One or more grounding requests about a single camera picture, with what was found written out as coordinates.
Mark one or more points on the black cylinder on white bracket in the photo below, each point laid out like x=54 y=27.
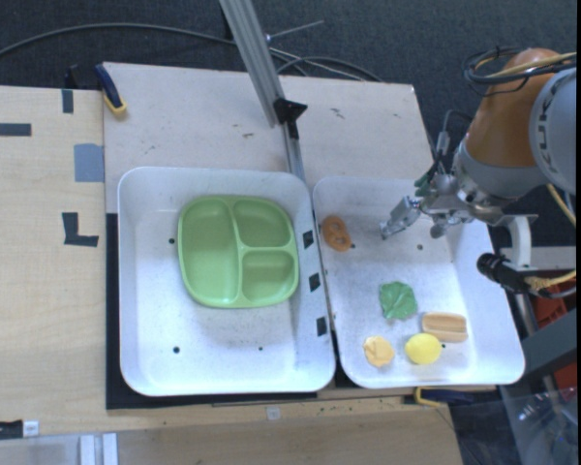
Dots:
x=519 y=245

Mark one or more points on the yellow-orange crisp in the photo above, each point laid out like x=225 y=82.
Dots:
x=378 y=351

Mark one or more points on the tan hot dog bun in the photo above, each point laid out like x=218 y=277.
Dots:
x=444 y=327

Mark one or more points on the brown pretzel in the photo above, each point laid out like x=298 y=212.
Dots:
x=341 y=242

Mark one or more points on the yellow lemon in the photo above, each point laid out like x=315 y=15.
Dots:
x=422 y=349

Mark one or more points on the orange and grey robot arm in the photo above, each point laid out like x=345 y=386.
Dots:
x=501 y=124

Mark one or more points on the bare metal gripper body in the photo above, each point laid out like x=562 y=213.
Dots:
x=452 y=200

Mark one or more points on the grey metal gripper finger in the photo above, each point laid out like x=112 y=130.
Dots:
x=400 y=217
x=437 y=231

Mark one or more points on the green lettuce leaf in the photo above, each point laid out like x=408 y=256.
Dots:
x=398 y=301

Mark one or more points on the white plastic tray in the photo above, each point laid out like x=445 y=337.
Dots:
x=416 y=259
x=213 y=347

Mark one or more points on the green divided plate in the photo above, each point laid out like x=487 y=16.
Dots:
x=210 y=255

